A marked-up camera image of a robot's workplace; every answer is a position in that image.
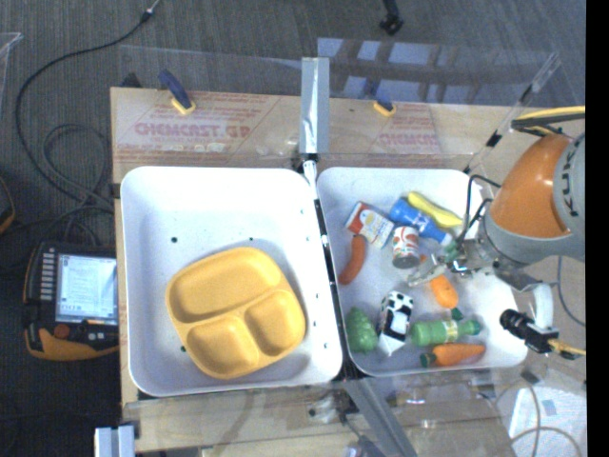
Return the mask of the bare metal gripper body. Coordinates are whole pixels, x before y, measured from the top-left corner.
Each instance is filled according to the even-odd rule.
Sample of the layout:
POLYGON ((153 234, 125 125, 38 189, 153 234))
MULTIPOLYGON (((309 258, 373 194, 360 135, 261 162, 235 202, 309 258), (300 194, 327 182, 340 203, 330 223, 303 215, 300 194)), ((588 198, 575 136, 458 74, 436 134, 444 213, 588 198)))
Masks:
POLYGON ((500 254, 493 244, 477 238, 458 242, 453 249, 452 261, 448 264, 451 271, 460 275, 489 273, 500 265, 500 254))

